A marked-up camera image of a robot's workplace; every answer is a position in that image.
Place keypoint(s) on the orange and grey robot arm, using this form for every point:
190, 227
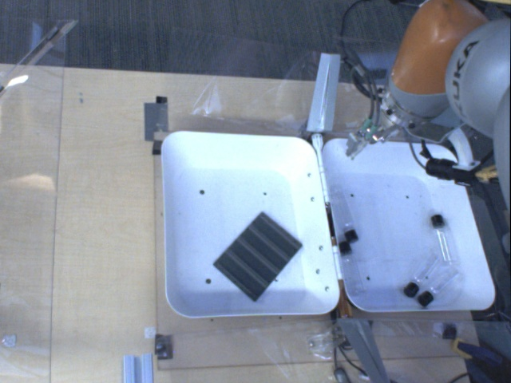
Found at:
435, 46

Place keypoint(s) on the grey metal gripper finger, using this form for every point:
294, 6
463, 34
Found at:
362, 143
351, 146

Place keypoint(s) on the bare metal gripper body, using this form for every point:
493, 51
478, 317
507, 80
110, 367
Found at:
389, 120

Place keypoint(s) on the clear vial with black cap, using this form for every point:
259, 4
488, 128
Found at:
411, 289
351, 235
438, 221
425, 298
344, 248

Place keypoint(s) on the black ribbed rectangular mat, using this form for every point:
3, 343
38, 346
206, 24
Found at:
257, 255

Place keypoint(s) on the white plastic tray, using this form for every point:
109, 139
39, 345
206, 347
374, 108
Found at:
239, 174
391, 182

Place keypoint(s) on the black cylinder on white bracket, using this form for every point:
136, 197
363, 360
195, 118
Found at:
441, 169

